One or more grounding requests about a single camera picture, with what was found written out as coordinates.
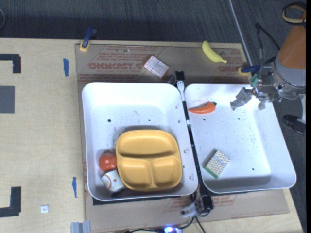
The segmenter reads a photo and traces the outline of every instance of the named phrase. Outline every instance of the carrot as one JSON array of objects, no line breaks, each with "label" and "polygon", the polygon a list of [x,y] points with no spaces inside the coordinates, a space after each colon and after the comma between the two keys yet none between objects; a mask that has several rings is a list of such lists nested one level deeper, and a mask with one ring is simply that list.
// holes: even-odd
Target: carrot
[{"label": "carrot", "polygon": [[195,108],[190,108],[188,109],[192,113],[197,113],[197,114],[206,114],[213,112],[216,109],[216,103],[214,102],[209,102],[204,106],[201,107],[195,107]]}]

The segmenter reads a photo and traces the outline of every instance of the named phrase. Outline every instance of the yellow plate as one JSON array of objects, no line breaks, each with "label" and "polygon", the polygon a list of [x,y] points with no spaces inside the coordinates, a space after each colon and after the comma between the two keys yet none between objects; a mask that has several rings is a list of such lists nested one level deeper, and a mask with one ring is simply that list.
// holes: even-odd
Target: yellow plate
[{"label": "yellow plate", "polygon": [[182,177],[175,138],[162,130],[133,130],[116,145],[119,176],[135,191],[161,191],[177,186]]}]

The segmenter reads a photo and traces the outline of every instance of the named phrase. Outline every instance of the light wood surface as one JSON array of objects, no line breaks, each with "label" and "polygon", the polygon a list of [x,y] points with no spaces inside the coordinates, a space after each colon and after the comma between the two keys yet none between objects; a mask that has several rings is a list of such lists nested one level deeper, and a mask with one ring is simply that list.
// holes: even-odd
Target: light wood surface
[{"label": "light wood surface", "polygon": [[[19,54],[22,62],[22,73],[13,74],[12,62],[0,61],[0,85],[15,86],[15,113],[0,113],[0,208],[9,206],[12,186],[22,189],[21,213],[0,218],[0,232],[65,233],[70,232],[71,222],[86,219],[75,70],[77,43],[80,40],[0,39],[0,53]],[[68,77],[64,75],[63,58],[69,60]],[[71,185],[73,177],[78,180],[77,198]],[[284,193],[288,214],[206,222],[203,226],[209,233],[302,232],[291,194],[288,189]],[[49,213],[40,211],[45,204]],[[195,223],[183,232],[201,230]]]}]

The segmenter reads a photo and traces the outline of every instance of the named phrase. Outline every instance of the black fabric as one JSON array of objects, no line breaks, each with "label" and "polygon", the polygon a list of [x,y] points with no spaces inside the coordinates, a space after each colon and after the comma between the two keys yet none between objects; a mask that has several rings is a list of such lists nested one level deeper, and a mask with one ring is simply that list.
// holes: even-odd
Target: black fabric
[{"label": "black fabric", "polygon": [[[232,0],[250,61],[259,62],[256,23],[281,46],[291,25],[284,6],[306,0]],[[97,39],[241,43],[228,0],[0,0],[6,23],[0,37],[83,39],[89,25]],[[0,14],[0,25],[3,17]],[[265,59],[278,50],[261,35]],[[285,114],[301,116],[300,101],[275,104],[297,183],[291,188],[304,231],[306,223],[306,138],[283,126]]]}]

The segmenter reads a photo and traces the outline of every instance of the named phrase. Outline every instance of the yellow banana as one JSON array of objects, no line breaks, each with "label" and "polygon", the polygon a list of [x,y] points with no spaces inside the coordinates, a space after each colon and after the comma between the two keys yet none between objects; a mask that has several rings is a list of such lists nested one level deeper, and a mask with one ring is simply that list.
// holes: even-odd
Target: yellow banana
[{"label": "yellow banana", "polygon": [[210,47],[207,41],[203,41],[202,43],[203,53],[213,62],[224,62],[227,63],[227,60],[224,60],[221,56],[214,52],[214,50]]}]

